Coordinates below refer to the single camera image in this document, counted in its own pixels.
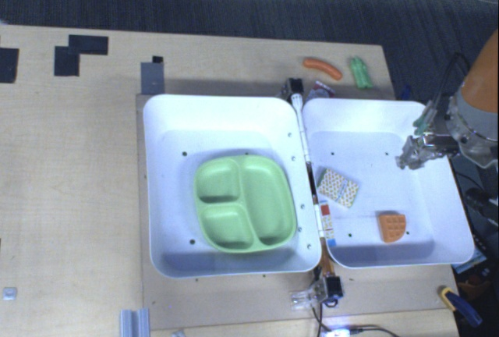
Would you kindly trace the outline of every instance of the metal bracket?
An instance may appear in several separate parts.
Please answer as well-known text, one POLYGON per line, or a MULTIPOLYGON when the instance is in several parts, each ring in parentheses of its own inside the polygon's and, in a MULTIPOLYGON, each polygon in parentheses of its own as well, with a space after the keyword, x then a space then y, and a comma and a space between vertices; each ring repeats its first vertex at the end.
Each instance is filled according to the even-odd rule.
POLYGON ((149 309, 122 310, 119 329, 121 337, 150 337, 149 309))

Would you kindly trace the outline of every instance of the sausage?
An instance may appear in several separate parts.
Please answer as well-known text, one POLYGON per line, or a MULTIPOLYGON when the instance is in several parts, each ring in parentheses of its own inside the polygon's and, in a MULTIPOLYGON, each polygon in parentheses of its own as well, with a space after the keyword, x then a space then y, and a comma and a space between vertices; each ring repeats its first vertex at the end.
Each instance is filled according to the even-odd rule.
POLYGON ((319 71, 325 72, 335 80, 340 80, 343 77, 343 74, 339 71, 338 68, 335 68, 331 64, 328 64, 327 62, 321 61, 319 59, 304 59, 303 66, 305 68, 317 69, 319 71))

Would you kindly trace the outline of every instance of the wooden table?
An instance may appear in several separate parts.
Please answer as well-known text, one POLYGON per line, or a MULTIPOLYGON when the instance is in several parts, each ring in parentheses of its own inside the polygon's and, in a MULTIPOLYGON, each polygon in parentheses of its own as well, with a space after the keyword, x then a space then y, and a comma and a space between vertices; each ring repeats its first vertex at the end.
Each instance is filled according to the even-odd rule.
MULTIPOLYGON (((18 289, 15 300, 0 300, 0 335, 119 335, 120 310, 144 305, 136 131, 141 62, 164 58, 167 92, 276 95, 286 78, 300 77, 307 90, 321 80, 339 97, 394 98, 382 48, 372 45, 0 26, 0 48, 19 49, 16 82, 0 84, 0 289, 18 289), (54 76, 55 46, 67 46, 70 34, 109 37, 108 55, 81 55, 79 77, 54 76), (368 65, 374 89, 356 89, 348 71, 354 55, 368 65), (333 63, 343 81, 304 69, 305 56, 333 63)), ((345 298, 325 311, 327 325, 458 335, 437 295, 439 286, 455 289, 450 266, 336 270, 345 298)), ((306 274, 296 277, 308 281, 306 274)), ((203 279, 213 293, 196 300, 170 285, 182 308, 180 324, 192 326, 188 337, 315 335, 311 313, 291 312, 283 302, 288 275, 238 278, 237 288, 227 288, 224 278, 203 279), (218 291, 249 302, 221 316, 218 291), (278 297, 278 304, 265 307, 265 296, 278 297)), ((151 311, 153 326, 157 316, 151 311)))

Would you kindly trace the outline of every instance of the table surface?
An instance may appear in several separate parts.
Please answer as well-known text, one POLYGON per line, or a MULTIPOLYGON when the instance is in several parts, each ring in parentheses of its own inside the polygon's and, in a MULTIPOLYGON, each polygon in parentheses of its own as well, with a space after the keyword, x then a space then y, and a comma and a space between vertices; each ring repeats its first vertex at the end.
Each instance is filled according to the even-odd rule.
MULTIPOLYGON (((172 93, 273 96, 286 78, 300 77, 306 91, 320 80, 338 97, 394 97, 383 50, 373 45, 0 26, 0 48, 19 49, 16 82, 0 84, 0 288, 18 289, 15 300, 0 301, 0 335, 118 335, 120 310, 144 305, 136 129, 141 62, 164 57, 172 93), (81 55, 79 77, 54 76, 55 46, 67 46, 70 34, 108 36, 109 53, 81 55), (374 89, 356 89, 348 71, 354 55, 367 64, 374 89), (334 64, 344 79, 304 69, 306 56, 334 64)), ((345 298, 325 311, 327 325, 458 335, 437 295, 440 286, 455 289, 450 266, 337 265, 336 271, 345 298)), ((263 303, 261 294, 286 300, 289 277, 206 278, 205 296, 168 283, 188 337, 315 335, 308 311, 263 303), (246 307, 224 307, 218 300, 224 291, 241 293, 246 307)), ((158 316, 151 311, 153 326, 161 325, 158 316)))

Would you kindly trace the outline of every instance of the orange toy food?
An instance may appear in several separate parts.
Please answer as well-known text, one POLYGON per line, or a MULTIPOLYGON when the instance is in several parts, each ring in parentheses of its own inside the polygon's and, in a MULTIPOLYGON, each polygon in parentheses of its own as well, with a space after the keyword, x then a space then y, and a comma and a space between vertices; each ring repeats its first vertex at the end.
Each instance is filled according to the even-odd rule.
POLYGON ((385 243, 393 243, 404 236, 405 215, 378 215, 377 220, 380 223, 381 235, 385 243))
POLYGON ((331 78, 335 80, 340 80, 343 74, 338 70, 338 68, 333 67, 325 61, 319 59, 304 59, 303 66, 305 68, 317 69, 319 71, 325 72, 331 78))

